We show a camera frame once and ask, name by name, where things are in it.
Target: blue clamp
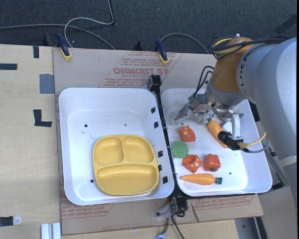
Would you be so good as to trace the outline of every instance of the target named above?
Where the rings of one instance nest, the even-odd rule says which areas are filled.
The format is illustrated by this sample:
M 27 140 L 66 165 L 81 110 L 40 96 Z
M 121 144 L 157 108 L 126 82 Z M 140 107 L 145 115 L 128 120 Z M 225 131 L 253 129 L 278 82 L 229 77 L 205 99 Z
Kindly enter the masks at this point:
M 61 47 L 61 53 L 62 53 L 63 57 L 65 59 L 70 59 L 72 57 L 72 54 L 68 48 L 68 44 L 67 44 L 65 38 L 63 37 L 62 34 L 58 34 L 57 38 L 58 38 L 58 41 L 59 41 L 59 44 Z
M 162 62 L 163 65 L 166 65 L 169 62 L 169 58 L 167 57 L 166 49 L 163 45 L 163 43 L 160 40 L 155 41 L 155 45 L 159 50 L 159 59 Z

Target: toy food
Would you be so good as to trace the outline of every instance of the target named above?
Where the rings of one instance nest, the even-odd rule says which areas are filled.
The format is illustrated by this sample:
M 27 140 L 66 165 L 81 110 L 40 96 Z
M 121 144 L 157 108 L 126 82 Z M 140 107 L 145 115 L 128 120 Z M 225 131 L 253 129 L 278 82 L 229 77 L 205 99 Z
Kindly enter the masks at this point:
M 196 135 L 189 126 L 182 127 L 178 130 L 178 134 L 182 141 L 191 142 L 196 140 Z
M 221 184 L 223 181 L 223 178 L 215 178 L 212 174 L 209 173 L 183 175 L 180 178 L 184 181 L 189 181 L 201 185 L 211 185 L 213 183 Z
M 204 170 L 216 172 L 220 167 L 219 157 L 215 154 L 208 154 L 204 161 Z
M 203 162 L 197 155 L 187 155 L 183 158 L 181 164 L 183 167 L 194 173 L 200 166 L 203 165 Z
M 175 141 L 171 145 L 171 152 L 174 157 L 184 158 L 188 155 L 189 149 L 186 142 L 183 141 Z
M 218 134 L 220 131 L 222 131 L 220 125 L 218 122 L 214 121 L 214 120 L 210 120 L 208 122 L 208 129 L 210 130 L 210 132 L 213 134 L 213 136 L 225 147 L 227 148 L 227 145 L 223 144 L 219 139 L 218 139 Z

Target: yellow cable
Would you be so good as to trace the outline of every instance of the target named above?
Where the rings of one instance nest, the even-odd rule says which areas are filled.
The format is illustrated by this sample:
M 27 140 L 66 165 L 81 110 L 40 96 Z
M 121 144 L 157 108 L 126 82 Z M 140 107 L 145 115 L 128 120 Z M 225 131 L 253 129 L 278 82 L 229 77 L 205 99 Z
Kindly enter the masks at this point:
M 253 142 L 250 142 L 250 143 L 239 142 L 237 144 L 240 147 L 240 149 L 244 149 L 244 148 L 247 148 L 247 147 L 249 147 L 251 145 L 254 145 L 254 144 L 258 143 L 258 142 L 261 142 L 265 138 L 265 136 L 266 136 L 266 132 L 264 132 L 263 136 L 260 137 L 257 141 L 253 141 Z

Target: orange carrot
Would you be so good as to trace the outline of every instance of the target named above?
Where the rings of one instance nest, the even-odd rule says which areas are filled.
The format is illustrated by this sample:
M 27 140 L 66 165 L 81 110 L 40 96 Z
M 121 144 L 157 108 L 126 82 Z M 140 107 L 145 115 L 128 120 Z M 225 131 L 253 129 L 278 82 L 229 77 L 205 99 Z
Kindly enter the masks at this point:
M 221 184 L 223 180 L 223 178 L 215 178 L 212 174 L 209 173 L 183 175 L 180 178 L 184 181 L 189 181 L 201 185 L 211 185 L 213 183 Z
M 210 120 L 208 122 L 208 128 L 210 130 L 210 132 L 214 135 L 214 137 L 225 147 L 227 148 L 227 145 L 225 145 L 224 143 L 222 143 L 219 139 L 218 139 L 218 134 L 220 131 L 222 131 L 220 125 L 214 121 L 214 120 Z

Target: white tray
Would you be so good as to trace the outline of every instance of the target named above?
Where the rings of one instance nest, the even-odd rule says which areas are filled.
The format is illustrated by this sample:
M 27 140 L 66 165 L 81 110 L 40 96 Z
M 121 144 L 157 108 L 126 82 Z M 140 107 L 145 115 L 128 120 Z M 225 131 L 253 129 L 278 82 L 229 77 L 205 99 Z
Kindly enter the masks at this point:
M 191 116 L 182 124 L 175 123 L 174 118 L 178 115 L 178 111 L 184 104 L 188 103 L 188 97 L 194 91 L 195 89 L 168 89 L 162 94 L 161 100 L 169 143 L 172 145 L 174 141 L 180 140 L 178 130 L 188 125 L 196 134 L 196 141 L 187 143 L 189 154 L 198 155 L 203 162 L 207 154 L 217 154 L 221 162 L 221 167 L 216 172 L 206 172 L 200 167 L 196 173 L 211 173 L 215 177 L 222 177 L 223 181 L 221 185 L 212 184 L 209 186 L 183 181 L 180 176 L 191 174 L 191 172 L 181 165 L 181 158 L 173 158 L 177 183 L 182 192 L 197 197 L 268 191 L 272 185 L 272 177 L 263 151 L 253 154 L 224 148 L 209 132 L 207 125 L 199 123 L 200 119 L 197 115 Z M 201 89 L 199 93 L 203 94 L 204 92 L 205 90 Z M 244 138 L 244 142 L 253 142 L 259 139 L 248 101 L 241 102 L 234 111 L 244 113 L 241 117 L 241 136 Z M 261 148 L 261 143 L 249 147 L 250 150 Z
M 167 147 L 155 96 L 145 89 L 70 88 L 59 96 L 64 189 L 76 205 L 92 205 L 168 197 L 174 190 Z M 144 194 L 111 196 L 94 178 L 95 142 L 107 135 L 146 138 L 161 167 L 158 186 Z

